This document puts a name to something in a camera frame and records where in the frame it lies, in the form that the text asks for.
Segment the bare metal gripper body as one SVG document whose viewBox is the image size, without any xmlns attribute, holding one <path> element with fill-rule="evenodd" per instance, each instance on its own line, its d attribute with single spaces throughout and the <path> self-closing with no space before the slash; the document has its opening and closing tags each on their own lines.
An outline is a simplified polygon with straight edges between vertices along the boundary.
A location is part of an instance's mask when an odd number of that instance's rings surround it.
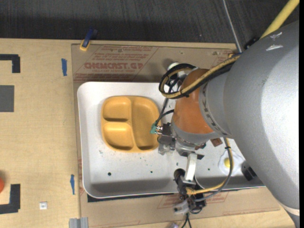
<svg viewBox="0 0 304 228">
<path fill-rule="evenodd" d="M 176 151 L 180 156 L 197 154 L 198 149 L 206 147 L 203 134 L 189 133 L 179 128 L 174 122 L 164 124 L 157 132 L 159 153 L 164 155 L 169 151 Z"/>
</svg>

